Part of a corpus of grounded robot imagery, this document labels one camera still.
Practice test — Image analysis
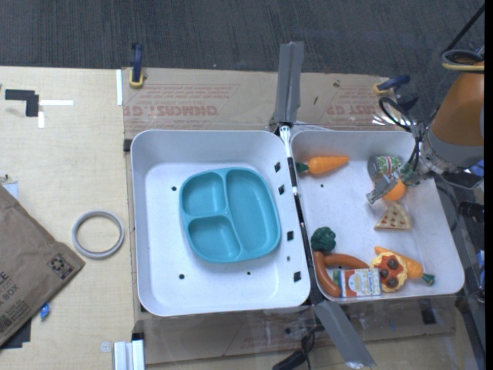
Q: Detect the white plastic tray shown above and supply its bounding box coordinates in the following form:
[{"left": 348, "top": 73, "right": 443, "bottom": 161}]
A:
[
  {"left": 289, "top": 129, "right": 466, "bottom": 304},
  {"left": 129, "top": 129, "right": 312, "bottom": 318}
]

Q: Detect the brown cardboard board red print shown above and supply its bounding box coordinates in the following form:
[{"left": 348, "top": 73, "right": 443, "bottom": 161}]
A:
[{"left": 121, "top": 66, "right": 465, "bottom": 365}]

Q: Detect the brown paper envelope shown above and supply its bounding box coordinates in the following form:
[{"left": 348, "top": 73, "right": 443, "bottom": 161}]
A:
[{"left": 0, "top": 183, "right": 86, "bottom": 348}]

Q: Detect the small orange and white carton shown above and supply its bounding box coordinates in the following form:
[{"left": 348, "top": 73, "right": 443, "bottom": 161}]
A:
[{"left": 332, "top": 267, "right": 383, "bottom": 298}]

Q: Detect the toy pizza with meatballs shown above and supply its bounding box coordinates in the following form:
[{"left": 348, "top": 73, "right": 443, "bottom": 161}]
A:
[{"left": 369, "top": 251, "right": 409, "bottom": 294}]

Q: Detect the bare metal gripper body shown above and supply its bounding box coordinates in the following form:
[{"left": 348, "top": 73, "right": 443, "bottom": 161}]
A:
[{"left": 398, "top": 143, "right": 444, "bottom": 187}]

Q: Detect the tan lattice pie slice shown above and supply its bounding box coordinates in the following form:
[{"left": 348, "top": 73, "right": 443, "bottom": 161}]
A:
[{"left": 373, "top": 201, "right": 413, "bottom": 231}]

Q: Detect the white tape ring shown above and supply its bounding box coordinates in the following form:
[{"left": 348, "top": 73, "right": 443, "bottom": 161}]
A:
[{"left": 72, "top": 210, "right": 126, "bottom": 261}]

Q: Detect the blue divided plate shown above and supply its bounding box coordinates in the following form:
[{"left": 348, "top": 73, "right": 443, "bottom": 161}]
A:
[{"left": 178, "top": 166, "right": 283, "bottom": 264}]

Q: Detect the orange toy fruit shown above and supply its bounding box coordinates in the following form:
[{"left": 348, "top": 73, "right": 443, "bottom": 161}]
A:
[{"left": 381, "top": 178, "right": 407, "bottom": 203}]

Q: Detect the orange toy carrot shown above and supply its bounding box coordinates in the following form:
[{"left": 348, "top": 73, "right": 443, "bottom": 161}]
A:
[
  {"left": 374, "top": 246, "right": 436, "bottom": 287},
  {"left": 295, "top": 155, "right": 350, "bottom": 176}
]

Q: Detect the green toy broccoli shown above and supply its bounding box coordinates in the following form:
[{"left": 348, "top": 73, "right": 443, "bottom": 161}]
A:
[{"left": 310, "top": 226, "right": 337, "bottom": 254}]

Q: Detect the grey can with printed label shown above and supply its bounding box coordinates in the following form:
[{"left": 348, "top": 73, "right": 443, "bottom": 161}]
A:
[{"left": 367, "top": 155, "right": 403, "bottom": 183}]

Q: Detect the brown toy sausage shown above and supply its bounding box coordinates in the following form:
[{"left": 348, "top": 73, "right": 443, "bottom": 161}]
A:
[
  {"left": 312, "top": 250, "right": 342, "bottom": 298},
  {"left": 322, "top": 253, "right": 371, "bottom": 271}
]

